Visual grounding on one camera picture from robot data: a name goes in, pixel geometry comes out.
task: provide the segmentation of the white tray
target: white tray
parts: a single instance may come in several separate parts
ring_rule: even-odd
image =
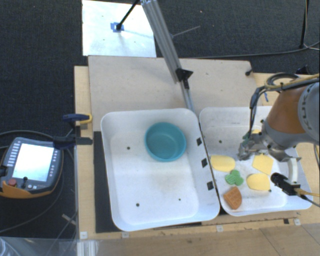
[[[269,106],[257,108],[254,129],[261,129],[262,124],[260,121],[267,117],[270,109],[271,107]],[[226,203],[223,195],[234,185],[229,185],[225,181],[226,172],[217,171],[212,168],[221,206],[228,214],[233,216],[309,208],[311,206],[310,202],[297,196],[286,195],[279,187],[274,186],[272,182],[270,186],[271,192],[256,191],[248,187],[246,183],[247,176],[261,173],[252,167],[254,156],[251,156],[246,161],[240,161],[237,158],[239,145],[243,141],[242,137],[249,129],[249,114],[250,110],[248,107],[207,107],[200,113],[201,130],[209,157],[211,155],[226,155],[234,158],[236,160],[235,169],[240,171],[244,179],[244,183],[238,187],[242,195],[242,204],[238,209],[233,210]],[[290,156],[298,156],[293,148],[288,149],[286,152]],[[287,163],[281,163],[274,159],[271,174],[280,173],[288,177],[288,172]],[[300,162],[298,162],[298,182],[301,184],[302,189],[310,191]]]
[[[157,122],[178,126],[186,151],[173,162],[151,158],[146,130]],[[110,112],[101,120],[114,224],[124,231],[208,221],[220,211],[199,121],[188,109]]]

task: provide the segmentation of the button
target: button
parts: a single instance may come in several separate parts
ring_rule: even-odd
[[[17,185],[17,180],[15,178],[11,178],[8,180],[8,185],[11,187],[15,187]]]

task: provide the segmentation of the blue bowl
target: blue bowl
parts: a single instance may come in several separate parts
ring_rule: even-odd
[[[149,127],[144,135],[144,145],[149,155],[161,162],[180,158],[186,151],[184,133],[168,122],[158,122]]]

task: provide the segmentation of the hole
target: hole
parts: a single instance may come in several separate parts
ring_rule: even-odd
[[[209,181],[206,186],[208,187],[208,190],[212,190],[214,188],[214,183],[213,181]]]
[[[202,143],[201,138],[197,138],[196,139],[196,143],[197,143],[198,146],[201,145],[201,143]]]
[[[208,165],[207,159],[206,159],[206,158],[203,159],[203,160],[201,161],[201,164],[202,164],[202,167],[203,167],[203,168],[204,168],[205,166],[207,166],[207,165]]]

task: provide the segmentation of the black floor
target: black floor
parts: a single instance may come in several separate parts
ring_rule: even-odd
[[[172,35],[201,26],[174,37],[181,58],[221,58],[299,49],[303,0],[158,2]],[[312,0],[305,35],[308,46],[319,40],[319,17],[320,1]],[[319,73],[319,51],[314,49],[228,59],[248,60],[254,72],[294,73],[307,65],[310,73]],[[66,135],[70,127],[61,119],[62,115],[74,112],[74,66],[81,65],[87,65],[87,58],[82,56],[80,0],[1,0],[0,133],[23,129],[51,136]],[[13,138],[0,136],[0,147]],[[44,215],[1,232],[47,209],[59,195],[62,183],[61,195]],[[74,191],[73,161],[66,156],[63,182],[53,194],[29,200],[0,198],[0,236],[56,238],[67,223],[62,214],[71,217],[75,213]],[[61,237],[72,237],[74,230],[69,225]]]

